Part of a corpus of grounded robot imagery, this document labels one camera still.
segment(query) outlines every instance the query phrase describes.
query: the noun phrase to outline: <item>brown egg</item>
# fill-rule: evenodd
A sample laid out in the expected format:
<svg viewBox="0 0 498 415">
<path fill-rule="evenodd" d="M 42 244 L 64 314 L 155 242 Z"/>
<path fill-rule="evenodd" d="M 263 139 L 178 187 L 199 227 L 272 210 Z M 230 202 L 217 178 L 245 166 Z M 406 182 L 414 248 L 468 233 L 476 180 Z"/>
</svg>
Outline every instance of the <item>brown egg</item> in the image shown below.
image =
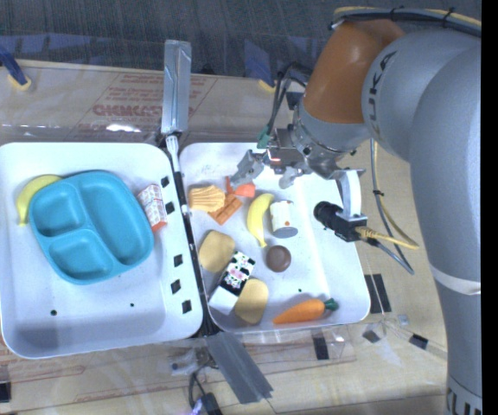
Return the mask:
<svg viewBox="0 0 498 415">
<path fill-rule="evenodd" d="M 283 272 L 291 264 L 291 252 L 287 247 L 272 246 L 266 253 L 266 265 L 274 272 Z"/>
</svg>

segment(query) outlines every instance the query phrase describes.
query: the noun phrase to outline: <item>black connector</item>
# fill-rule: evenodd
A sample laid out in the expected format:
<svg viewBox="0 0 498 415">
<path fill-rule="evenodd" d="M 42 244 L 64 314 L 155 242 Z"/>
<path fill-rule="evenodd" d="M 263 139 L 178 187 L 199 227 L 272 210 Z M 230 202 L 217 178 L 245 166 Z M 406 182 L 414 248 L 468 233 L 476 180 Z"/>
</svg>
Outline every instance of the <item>black connector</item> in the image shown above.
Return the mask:
<svg viewBox="0 0 498 415">
<path fill-rule="evenodd" d="M 347 220 L 342 217 L 343 209 L 339 206 L 328 203 L 327 201 L 320 201 L 314 210 L 315 218 L 320 221 L 325 227 L 334 231 L 335 235 L 347 241 L 358 241 L 361 236 L 355 231 L 357 227 L 365 226 L 367 224 L 366 218 L 354 218 Z"/>
<path fill-rule="evenodd" d="M 213 393 L 205 393 L 201 397 L 201 402 L 208 415 L 222 415 L 222 411 L 220 410 Z"/>
</svg>

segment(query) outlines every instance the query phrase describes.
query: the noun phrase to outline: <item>white tray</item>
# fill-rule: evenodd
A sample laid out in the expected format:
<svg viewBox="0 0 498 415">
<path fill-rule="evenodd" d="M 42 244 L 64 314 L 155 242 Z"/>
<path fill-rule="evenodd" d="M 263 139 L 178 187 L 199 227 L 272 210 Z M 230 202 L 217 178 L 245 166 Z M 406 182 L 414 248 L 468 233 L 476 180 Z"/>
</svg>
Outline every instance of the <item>white tray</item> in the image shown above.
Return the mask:
<svg viewBox="0 0 498 415">
<path fill-rule="evenodd" d="M 226 176 L 237 170 L 237 163 L 247 150 L 255 144 L 191 144 L 180 155 L 180 165 L 184 175 L 186 194 L 190 187 L 214 184 L 226 189 Z M 325 181 L 319 176 L 310 175 L 297 178 L 293 186 L 281 189 L 279 176 L 265 168 L 255 179 L 257 195 L 270 192 L 277 200 L 292 200 L 296 205 L 297 216 L 291 218 L 298 223 L 299 232 L 288 239 L 276 239 L 271 234 L 271 223 L 265 215 L 265 240 L 268 246 L 259 247 L 258 241 L 247 231 L 246 214 L 251 199 L 239 197 L 243 207 L 238 210 L 223 226 L 208 214 L 191 211 L 191 222 L 197 248 L 208 231 L 216 230 L 230 235 L 236 243 L 236 249 L 255 259 L 257 264 L 252 276 L 263 280 L 269 288 L 269 301 L 261 322 L 249 325 L 233 312 L 225 316 L 210 309 L 211 317 L 223 330 L 235 333 L 254 333 L 283 329 L 310 329 L 328 325 L 359 322 L 370 309 L 370 296 L 361 268 L 361 263 L 354 243 L 346 243 L 334 236 L 312 215 L 314 206 L 319 201 L 341 204 L 337 187 L 332 181 Z M 265 265 L 266 249 L 275 244 L 286 246 L 292 255 L 291 266 L 282 273 L 275 273 Z M 214 289 L 218 276 L 201 268 L 207 297 Z M 274 325 L 271 320 L 289 304 L 298 303 L 305 298 L 333 297 L 340 309 L 326 318 L 314 322 Z"/>
<path fill-rule="evenodd" d="M 153 251 L 140 266 L 101 283 L 77 285 L 54 272 L 30 226 L 17 225 L 15 199 L 36 176 L 92 169 L 119 176 L 133 194 L 168 177 L 163 199 L 172 202 L 175 212 L 156 233 Z M 182 263 L 175 266 L 180 256 Z M 202 321 L 201 300 L 166 155 L 149 144 L 0 147 L 0 311 L 5 343 L 26 358 L 127 348 L 196 332 Z"/>
</svg>

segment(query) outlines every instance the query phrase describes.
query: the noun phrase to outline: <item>yellow banana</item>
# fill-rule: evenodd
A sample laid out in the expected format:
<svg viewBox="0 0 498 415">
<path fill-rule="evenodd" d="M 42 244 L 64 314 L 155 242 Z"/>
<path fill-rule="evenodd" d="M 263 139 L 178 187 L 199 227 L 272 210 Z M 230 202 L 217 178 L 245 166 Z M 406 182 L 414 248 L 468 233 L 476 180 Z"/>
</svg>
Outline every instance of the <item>yellow banana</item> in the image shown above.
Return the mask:
<svg viewBox="0 0 498 415">
<path fill-rule="evenodd" d="M 266 209 L 274 201 L 274 195 L 261 194 L 255 198 L 247 213 L 247 228 L 249 232 L 259 241 L 260 247 L 266 247 L 265 230 L 263 226 L 263 216 Z"/>
<path fill-rule="evenodd" d="M 36 192 L 40 189 L 45 188 L 51 183 L 55 183 L 61 180 L 59 176 L 37 176 L 36 178 L 30 180 L 26 183 L 26 186 L 22 188 L 21 193 L 16 197 L 16 210 L 18 211 L 18 224 L 24 226 L 28 222 L 28 208 L 30 201 Z"/>
</svg>

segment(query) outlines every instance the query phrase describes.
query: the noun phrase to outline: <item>white band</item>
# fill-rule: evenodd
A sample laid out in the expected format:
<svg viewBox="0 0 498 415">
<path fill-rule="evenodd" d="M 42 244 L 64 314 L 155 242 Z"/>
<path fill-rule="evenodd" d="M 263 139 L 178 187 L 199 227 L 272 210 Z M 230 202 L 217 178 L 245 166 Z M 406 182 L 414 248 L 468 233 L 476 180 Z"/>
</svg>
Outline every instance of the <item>white band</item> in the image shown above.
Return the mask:
<svg viewBox="0 0 498 415">
<path fill-rule="evenodd" d="M 464 295 L 481 295 L 482 284 L 478 281 L 465 280 L 462 278 L 452 277 L 430 264 L 430 270 L 433 277 L 446 288 Z"/>
</svg>

